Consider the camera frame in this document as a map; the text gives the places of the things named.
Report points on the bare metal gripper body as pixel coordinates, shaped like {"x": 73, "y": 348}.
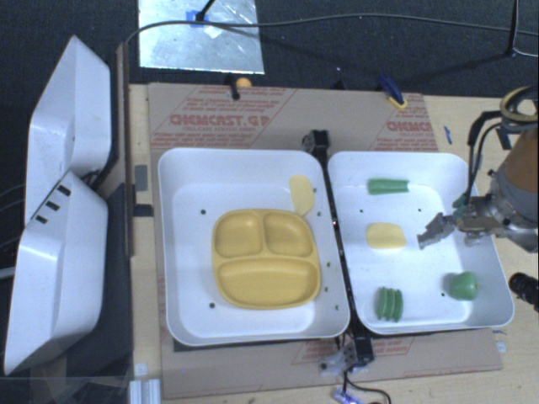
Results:
{"x": 484, "y": 221}

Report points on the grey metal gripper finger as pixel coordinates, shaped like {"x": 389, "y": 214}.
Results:
{"x": 442, "y": 220}
{"x": 428, "y": 238}

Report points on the white plastic tray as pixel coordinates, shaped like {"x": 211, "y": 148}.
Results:
{"x": 429, "y": 267}
{"x": 189, "y": 267}

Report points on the pale yellow toy slice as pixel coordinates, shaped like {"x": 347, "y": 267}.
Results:
{"x": 385, "y": 236}
{"x": 301, "y": 192}

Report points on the green toy bell pepper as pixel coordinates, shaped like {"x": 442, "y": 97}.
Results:
{"x": 462, "y": 286}

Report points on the green toy celery stick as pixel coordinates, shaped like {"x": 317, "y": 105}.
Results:
{"x": 387, "y": 186}

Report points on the green toy pea pod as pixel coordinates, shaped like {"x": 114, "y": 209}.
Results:
{"x": 389, "y": 305}

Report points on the thin black and white rod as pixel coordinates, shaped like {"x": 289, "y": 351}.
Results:
{"x": 339, "y": 242}

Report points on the yellow divided plate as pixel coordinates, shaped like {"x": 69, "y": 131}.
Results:
{"x": 265, "y": 276}

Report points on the brown cardboard board red print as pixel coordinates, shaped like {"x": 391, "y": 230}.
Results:
{"x": 261, "y": 120}

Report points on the black cylinder on white bracket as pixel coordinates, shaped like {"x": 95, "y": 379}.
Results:
{"x": 524, "y": 288}

